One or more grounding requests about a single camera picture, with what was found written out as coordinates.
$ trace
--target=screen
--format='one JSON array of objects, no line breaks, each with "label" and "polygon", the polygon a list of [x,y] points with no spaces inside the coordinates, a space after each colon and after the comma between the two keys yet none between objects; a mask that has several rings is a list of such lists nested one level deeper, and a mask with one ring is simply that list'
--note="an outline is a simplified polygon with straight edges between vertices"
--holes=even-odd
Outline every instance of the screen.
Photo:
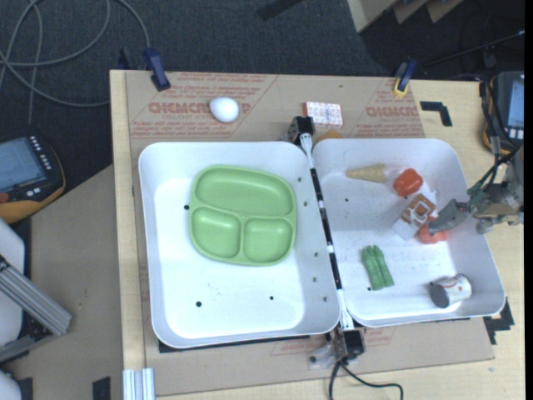
[{"label": "screen", "polygon": [[15,185],[46,179],[32,146],[25,137],[0,143],[0,192]]},{"label": "screen", "polygon": [[511,90],[511,104],[509,105],[509,119],[507,125],[510,128],[524,129],[524,83],[513,82]]}]

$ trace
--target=table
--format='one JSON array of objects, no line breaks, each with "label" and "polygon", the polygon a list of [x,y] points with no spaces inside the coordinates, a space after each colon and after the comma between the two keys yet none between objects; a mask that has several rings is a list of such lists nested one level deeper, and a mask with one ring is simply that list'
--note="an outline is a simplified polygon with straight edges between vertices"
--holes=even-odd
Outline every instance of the table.
[{"label": "table", "polygon": [[[147,73],[112,71],[112,129],[117,202],[117,243],[122,307],[122,351],[126,369],[142,369],[147,365],[145,354],[141,289],[139,283],[138,250],[135,226],[135,204],[132,196],[132,150],[128,116],[127,81]],[[375,78],[359,77],[300,77],[276,76],[277,82],[290,83],[290,90],[272,91],[283,111],[295,114],[309,91],[330,93],[350,107],[355,101],[368,101],[365,85]],[[421,114],[424,132],[429,138],[448,142],[457,152],[466,180],[473,184],[492,164],[492,156],[481,141],[483,117],[481,103],[474,82],[411,81],[411,90]],[[422,112],[420,101],[443,102],[448,107],[453,127],[443,127],[434,112]],[[278,129],[276,123],[266,122],[262,128]],[[255,132],[265,136],[266,132]],[[371,382],[400,383],[406,398],[524,398],[525,397],[525,339],[524,339],[524,248],[523,227],[496,226],[487,235],[488,242],[500,269],[501,279],[509,298],[515,326],[509,332],[497,334],[496,359],[449,366],[417,368],[408,371],[368,375]],[[326,398],[326,381],[305,382],[235,388],[217,392],[165,396],[171,400],[208,398]],[[348,377],[336,382],[336,398],[396,398],[394,388],[373,390],[355,384]]]}]

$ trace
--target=blue clamp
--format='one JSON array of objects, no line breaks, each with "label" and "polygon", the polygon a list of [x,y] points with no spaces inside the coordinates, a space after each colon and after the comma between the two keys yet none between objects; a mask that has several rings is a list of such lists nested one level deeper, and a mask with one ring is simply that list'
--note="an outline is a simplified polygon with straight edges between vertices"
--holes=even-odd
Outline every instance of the blue clamp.
[{"label": "blue clamp", "polygon": [[396,80],[394,89],[392,90],[393,93],[400,98],[404,97],[409,90],[409,81],[416,70],[416,61],[414,59],[410,59],[407,61],[407,64],[402,64],[401,69],[404,66],[405,69],[403,70],[403,73],[400,74],[400,77]]},{"label": "blue clamp", "polygon": [[158,91],[170,88],[170,82],[165,76],[165,70],[161,62],[161,56],[153,47],[147,47],[142,53],[147,68],[153,71],[152,82]]}]

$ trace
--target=white tray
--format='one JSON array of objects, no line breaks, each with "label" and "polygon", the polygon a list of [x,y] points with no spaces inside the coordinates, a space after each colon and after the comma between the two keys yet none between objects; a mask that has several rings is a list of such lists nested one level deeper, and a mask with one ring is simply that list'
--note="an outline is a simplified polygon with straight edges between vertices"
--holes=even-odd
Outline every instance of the white tray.
[{"label": "white tray", "polygon": [[[287,259],[248,267],[203,257],[187,210],[204,168],[238,165],[285,178],[296,195],[296,239]],[[174,348],[325,333],[340,308],[316,196],[303,152],[285,142],[160,142],[139,158],[152,325]]]},{"label": "white tray", "polygon": [[[313,150],[324,196],[336,258],[345,289],[346,306],[359,323],[390,326],[498,313],[505,294],[485,236],[476,220],[452,229],[446,242],[405,241],[391,228],[413,197],[392,188],[396,177],[414,168],[424,178],[420,193],[436,198],[437,210],[452,198],[467,201],[467,185],[455,151],[436,139],[328,139]],[[385,163],[385,183],[357,181],[347,168]],[[393,287],[369,290],[361,250],[376,244],[384,252],[395,281]],[[448,308],[438,308],[429,295],[430,283],[465,274],[472,296]]]}]

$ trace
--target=gray cable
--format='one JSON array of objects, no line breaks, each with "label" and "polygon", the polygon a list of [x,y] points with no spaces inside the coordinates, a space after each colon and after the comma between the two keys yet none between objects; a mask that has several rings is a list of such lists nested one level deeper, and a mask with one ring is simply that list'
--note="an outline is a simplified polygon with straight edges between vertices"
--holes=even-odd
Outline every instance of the gray cable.
[{"label": "gray cable", "polygon": [[[7,69],[7,70],[9,70],[11,72],[11,74],[13,74],[13,76],[19,82],[21,82],[24,86],[26,86],[27,88],[30,89],[30,93],[31,93],[30,111],[32,111],[32,100],[33,100],[32,96],[33,96],[34,93],[36,93],[37,95],[40,95],[41,97],[43,97],[43,98],[45,98],[45,99],[47,99],[49,101],[52,101],[52,102],[55,102],[55,103],[59,103],[59,104],[62,104],[62,105],[66,105],[66,106],[69,106],[69,107],[75,107],[75,108],[89,108],[89,107],[90,108],[95,108],[95,107],[101,107],[103,105],[109,104],[109,101],[95,102],[95,103],[68,102],[68,101],[64,101],[62,99],[53,97],[53,96],[51,96],[51,95],[49,95],[49,94],[47,94],[47,93],[45,93],[45,92],[43,92],[43,91],[41,91],[41,90],[39,90],[39,89],[37,89],[35,87],[35,77],[37,75],[37,71],[36,71],[37,68],[43,67],[43,66],[50,66],[50,65],[54,65],[54,64],[59,64],[59,63],[63,63],[63,62],[66,62],[66,61],[70,61],[70,60],[72,60],[74,58],[77,58],[78,56],[80,56],[84,52],[88,51],[90,48],[92,48],[92,46],[94,46],[97,43],[97,41],[105,33],[105,31],[107,29],[107,26],[109,24],[109,18],[110,18],[109,0],[106,0],[106,2],[107,2],[107,16],[106,16],[105,23],[104,23],[100,33],[87,46],[85,46],[84,48],[82,48],[81,50],[79,50],[79,51],[77,51],[75,53],[67,55],[66,57],[60,57],[60,58],[56,58],[56,59],[53,59],[51,61],[46,61],[46,62],[39,61],[40,52],[41,52],[41,45],[42,45],[43,31],[42,31],[42,19],[41,19],[40,12],[38,10],[37,4],[39,2],[41,2],[42,0],[29,0],[29,1],[30,1],[30,3],[27,5],[26,9],[23,11],[22,15],[20,16],[20,18],[18,20],[17,26],[15,27],[15,29],[13,31],[13,34],[12,34],[12,37],[11,37],[11,40],[10,40],[6,55],[4,55],[2,53],[2,51],[0,51],[0,65],[3,65],[2,71],[0,73],[0,90],[2,88],[2,82],[3,82],[4,76],[5,76],[5,71]],[[135,9],[133,9],[133,7],[131,7],[125,0],[115,0],[115,1],[117,1],[118,3],[123,5],[135,17],[135,19],[138,21],[138,23],[140,24],[140,26],[142,28],[142,32],[144,34],[145,41],[146,41],[146,46],[147,46],[147,48],[150,47],[150,38],[149,38],[149,35],[148,35],[148,32],[147,32],[147,28],[144,25],[144,22],[142,21],[141,17],[135,11]],[[35,62],[20,62],[20,63],[19,62],[9,62],[9,57],[11,56],[12,46],[13,46],[13,44],[15,42],[15,39],[16,39],[16,37],[17,37],[17,35],[18,35],[19,31],[20,31],[20,28],[21,28],[24,20],[26,19],[26,16],[32,10],[36,11],[37,17],[38,17],[38,21],[39,21],[39,38],[38,38],[38,45],[37,45],[37,52],[36,52]],[[22,77],[17,72],[15,67],[18,67],[18,68],[19,67],[20,68],[33,68],[34,71],[33,71],[33,76],[32,76],[32,82],[29,83],[24,77]],[[29,115],[28,115],[28,124],[31,124],[31,121],[32,121],[32,113],[30,112]]]}]

